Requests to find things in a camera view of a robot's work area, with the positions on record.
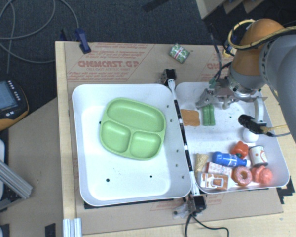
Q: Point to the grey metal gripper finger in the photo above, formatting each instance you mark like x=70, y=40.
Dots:
x=227, y=103
x=205, y=98

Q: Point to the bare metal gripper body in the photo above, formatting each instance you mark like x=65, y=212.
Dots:
x=223, y=90

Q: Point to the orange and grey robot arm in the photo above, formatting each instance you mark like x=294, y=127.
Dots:
x=276, y=63

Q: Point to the green toy beans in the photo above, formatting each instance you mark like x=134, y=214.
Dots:
x=208, y=116

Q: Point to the orange toast slice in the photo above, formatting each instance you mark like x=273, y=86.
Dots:
x=190, y=117

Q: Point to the white plastic tray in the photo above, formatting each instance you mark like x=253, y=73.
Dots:
x=128, y=179
x=219, y=137

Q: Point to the thin black and white rod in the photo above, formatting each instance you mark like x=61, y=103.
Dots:
x=182, y=127

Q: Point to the white egg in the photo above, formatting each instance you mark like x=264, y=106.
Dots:
x=249, y=136

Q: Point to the orange bell pepper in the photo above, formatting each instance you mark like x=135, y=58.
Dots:
x=239, y=149

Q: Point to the green and white packet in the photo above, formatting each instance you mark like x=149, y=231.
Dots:
x=179, y=53

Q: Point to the blue bottle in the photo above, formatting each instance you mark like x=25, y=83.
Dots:
x=224, y=159

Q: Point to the white and orange can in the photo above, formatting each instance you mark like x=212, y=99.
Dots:
x=257, y=155

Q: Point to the tan ice cream cone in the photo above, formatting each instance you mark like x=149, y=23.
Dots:
x=201, y=160

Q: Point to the orange and white carton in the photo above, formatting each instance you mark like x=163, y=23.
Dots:
x=217, y=168
x=213, y=181

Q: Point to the orange doughnut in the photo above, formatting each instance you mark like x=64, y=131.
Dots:
x=241, y=176

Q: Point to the green divided plate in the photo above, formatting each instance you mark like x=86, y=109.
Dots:
x=133, y=127

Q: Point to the brown cardboard board red print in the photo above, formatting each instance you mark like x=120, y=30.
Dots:
x=128, y=63

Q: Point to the black cylinder on white bracket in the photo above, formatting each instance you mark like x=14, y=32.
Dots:
x=249, y=123

